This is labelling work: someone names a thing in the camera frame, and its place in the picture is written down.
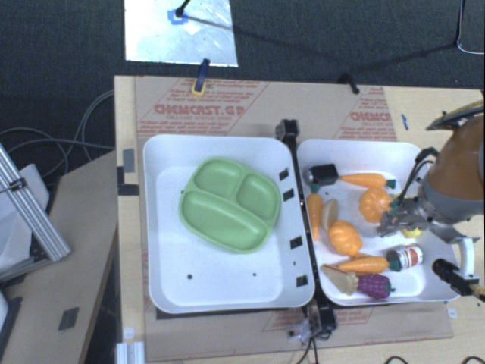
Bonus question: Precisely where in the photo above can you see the green divided plate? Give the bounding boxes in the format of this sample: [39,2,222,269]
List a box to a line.
[178,156,283,255]

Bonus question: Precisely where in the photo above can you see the orange pumpkin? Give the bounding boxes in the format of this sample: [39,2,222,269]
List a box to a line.
[327,219,364,258]
[358,187,396,224]

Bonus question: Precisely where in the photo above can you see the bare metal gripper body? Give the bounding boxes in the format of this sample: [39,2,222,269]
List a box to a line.
[391,197,435,228]

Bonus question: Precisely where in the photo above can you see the beige sandwich wedge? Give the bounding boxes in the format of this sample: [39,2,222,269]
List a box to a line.
[320,263,359,296]

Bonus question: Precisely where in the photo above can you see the black cylinder on white bracket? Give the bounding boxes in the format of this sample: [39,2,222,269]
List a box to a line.
[431,236,481,297]

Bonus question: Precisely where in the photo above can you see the black can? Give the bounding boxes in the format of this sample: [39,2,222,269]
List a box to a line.
[306,163,340,187]

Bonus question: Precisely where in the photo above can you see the red and white can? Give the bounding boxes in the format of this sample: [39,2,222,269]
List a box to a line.
[386,243,424,271]

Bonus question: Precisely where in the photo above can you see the black block with wires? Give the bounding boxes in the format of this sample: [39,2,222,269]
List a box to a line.
[274,118,301,142]
[307,302,339,337]

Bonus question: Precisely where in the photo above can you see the white plastic tray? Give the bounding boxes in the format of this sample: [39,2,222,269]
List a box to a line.
[142,133,317,315]
[296,138,462,307]

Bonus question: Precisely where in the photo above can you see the orange carrot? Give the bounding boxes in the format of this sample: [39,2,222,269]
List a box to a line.
[339,172,397,190]
[337,255,403,275]
[305,183,324,243]

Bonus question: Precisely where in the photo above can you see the purple grapes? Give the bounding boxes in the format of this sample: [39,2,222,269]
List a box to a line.
[356,273,396,300]

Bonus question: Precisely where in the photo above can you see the thin black rod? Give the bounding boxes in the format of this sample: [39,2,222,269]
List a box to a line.
[288,137,325,307]

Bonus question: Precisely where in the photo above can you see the brown cardboard board red print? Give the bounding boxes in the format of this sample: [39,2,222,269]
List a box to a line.
[134,76,455,363]

